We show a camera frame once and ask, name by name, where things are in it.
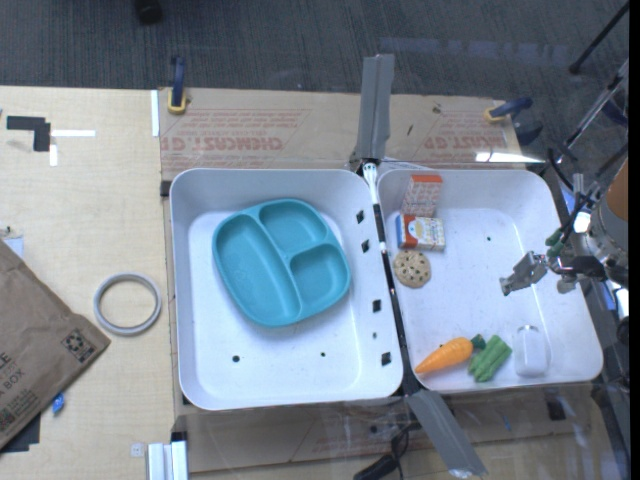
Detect orange carrot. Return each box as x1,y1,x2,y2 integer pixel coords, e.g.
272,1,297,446
414,333,487,375

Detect orange and white carton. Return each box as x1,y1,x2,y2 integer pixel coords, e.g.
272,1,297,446
400,173,444,218

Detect brown cardboard board red print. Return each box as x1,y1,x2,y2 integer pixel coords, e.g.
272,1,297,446
157,86,604,474

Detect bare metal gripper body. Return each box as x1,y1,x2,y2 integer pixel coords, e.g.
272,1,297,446
547,230,629,285

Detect green beans bundle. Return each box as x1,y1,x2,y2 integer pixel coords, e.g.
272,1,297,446
467,334,514,384

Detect blue divided plate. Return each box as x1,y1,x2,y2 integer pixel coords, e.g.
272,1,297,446
211,197,352,329

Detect white tape roll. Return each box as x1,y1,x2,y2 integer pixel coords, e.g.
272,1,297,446
92,271,163,337

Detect white plastic tray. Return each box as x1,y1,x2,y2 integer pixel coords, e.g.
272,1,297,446
168,167,405,412
375,168,605,395

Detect brown paper packet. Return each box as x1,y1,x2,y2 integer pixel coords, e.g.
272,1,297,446
0,236,112,452

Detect white carton with orange end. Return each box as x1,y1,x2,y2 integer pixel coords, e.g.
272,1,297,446
395,213,447,252

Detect beige chocolate chip biscuit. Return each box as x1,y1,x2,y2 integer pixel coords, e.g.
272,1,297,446
392,249,433,290

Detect clear plastic bottle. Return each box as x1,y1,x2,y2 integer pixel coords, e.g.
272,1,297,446
512,324,551,378

